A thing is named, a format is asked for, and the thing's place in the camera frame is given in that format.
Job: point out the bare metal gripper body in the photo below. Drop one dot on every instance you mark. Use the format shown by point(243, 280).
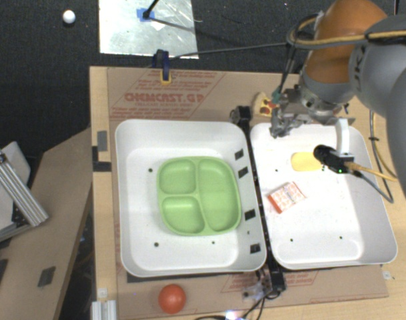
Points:
point(317, 112)

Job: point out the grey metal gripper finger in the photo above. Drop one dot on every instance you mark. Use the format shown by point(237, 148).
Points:
point(289, 123)
point(276, 127)

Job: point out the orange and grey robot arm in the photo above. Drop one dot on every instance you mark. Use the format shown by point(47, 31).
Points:
point(382, 78)

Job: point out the toy pizza slice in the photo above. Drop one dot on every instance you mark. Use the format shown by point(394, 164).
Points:
point(264, 103)

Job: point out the pale yellow flat biscuit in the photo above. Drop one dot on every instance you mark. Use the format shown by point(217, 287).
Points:
point(302, 162)

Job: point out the orange and white packet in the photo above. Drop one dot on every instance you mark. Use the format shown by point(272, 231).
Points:
point(286, 197)

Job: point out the green divided plate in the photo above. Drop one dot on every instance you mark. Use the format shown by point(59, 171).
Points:
point(199, 195)

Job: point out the white plastic tray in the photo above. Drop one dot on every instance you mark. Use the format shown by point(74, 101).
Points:
point(322, 228)
point(139, 212)

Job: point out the brown cardboard board, red print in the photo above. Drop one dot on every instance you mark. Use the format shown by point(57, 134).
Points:
point(162, 95)

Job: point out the red ball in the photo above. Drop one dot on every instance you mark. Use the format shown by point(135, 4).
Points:
point(171, 298)

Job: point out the white ball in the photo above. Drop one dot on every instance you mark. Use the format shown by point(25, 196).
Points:
point(69, 16)

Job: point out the black cylinder on white bracket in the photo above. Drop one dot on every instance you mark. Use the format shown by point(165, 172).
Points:
point(329, 158)

